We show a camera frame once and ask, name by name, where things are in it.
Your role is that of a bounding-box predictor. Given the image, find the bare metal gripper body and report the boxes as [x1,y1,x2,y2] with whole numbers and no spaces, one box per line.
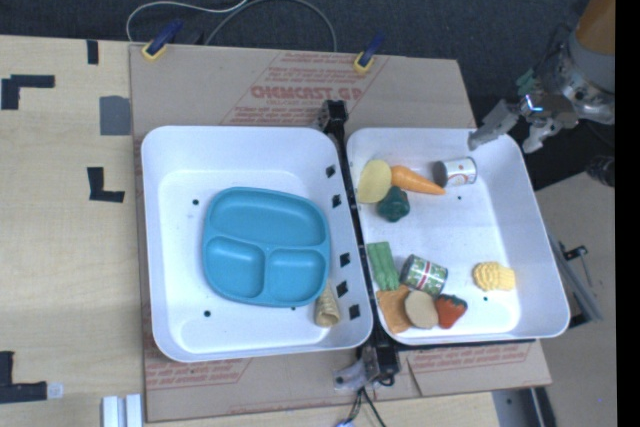
[517,60,617,127]

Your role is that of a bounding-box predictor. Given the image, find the white can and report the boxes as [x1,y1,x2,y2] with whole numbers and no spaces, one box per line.
[431,156,479,189]

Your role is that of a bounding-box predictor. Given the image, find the orange carrot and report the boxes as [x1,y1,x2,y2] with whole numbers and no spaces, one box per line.
[389,164,447,197]

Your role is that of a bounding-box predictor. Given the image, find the white plastic tray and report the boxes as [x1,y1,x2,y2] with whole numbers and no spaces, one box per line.
[140,124,375,364]
[345,126,572,347]

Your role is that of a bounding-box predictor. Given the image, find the green broccoli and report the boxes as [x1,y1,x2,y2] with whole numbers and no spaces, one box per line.
[375,185,412,223]

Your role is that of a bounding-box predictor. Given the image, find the yellow potato chip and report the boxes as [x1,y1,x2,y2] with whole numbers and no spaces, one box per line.
[356,158,393,205]

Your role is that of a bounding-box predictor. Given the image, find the yellow corn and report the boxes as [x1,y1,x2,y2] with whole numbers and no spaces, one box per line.
[471,260,517,293]

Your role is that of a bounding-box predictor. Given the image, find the green and red can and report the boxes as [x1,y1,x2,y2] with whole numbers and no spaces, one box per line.
[399,253,449,297]

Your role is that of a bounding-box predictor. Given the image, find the thin black rod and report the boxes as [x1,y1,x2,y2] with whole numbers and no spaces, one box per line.
[331,122,385,352]

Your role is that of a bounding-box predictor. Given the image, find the green asparagus bundle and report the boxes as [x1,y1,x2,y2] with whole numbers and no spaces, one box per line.
[365,240,402,293]

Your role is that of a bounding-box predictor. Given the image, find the red strawberry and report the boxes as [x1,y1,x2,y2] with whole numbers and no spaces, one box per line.
[433,293,470,331]

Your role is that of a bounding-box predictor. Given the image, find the beige potato slice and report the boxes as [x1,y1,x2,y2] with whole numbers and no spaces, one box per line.
[403,289,441,331]

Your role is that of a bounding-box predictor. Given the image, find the orange biscuit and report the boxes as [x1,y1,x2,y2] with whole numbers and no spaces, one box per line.
[375,284,415,336]

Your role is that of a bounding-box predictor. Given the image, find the beige waffle cone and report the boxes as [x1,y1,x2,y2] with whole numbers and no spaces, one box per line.
[313,281,342,328]

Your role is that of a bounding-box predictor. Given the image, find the blue divided plate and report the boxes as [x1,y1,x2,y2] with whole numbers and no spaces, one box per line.
[201,186,332,309]

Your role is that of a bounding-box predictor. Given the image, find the brown cardboard board red print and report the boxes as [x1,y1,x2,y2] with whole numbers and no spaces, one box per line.
[127,43,554,424]

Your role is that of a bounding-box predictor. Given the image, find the black cylinder on white bracket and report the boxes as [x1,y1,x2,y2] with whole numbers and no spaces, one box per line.
[584,156,617,189]

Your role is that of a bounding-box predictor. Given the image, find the black block with thin wires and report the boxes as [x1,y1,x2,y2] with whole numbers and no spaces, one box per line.
[355,343,402,386]
[317,98,350,134]

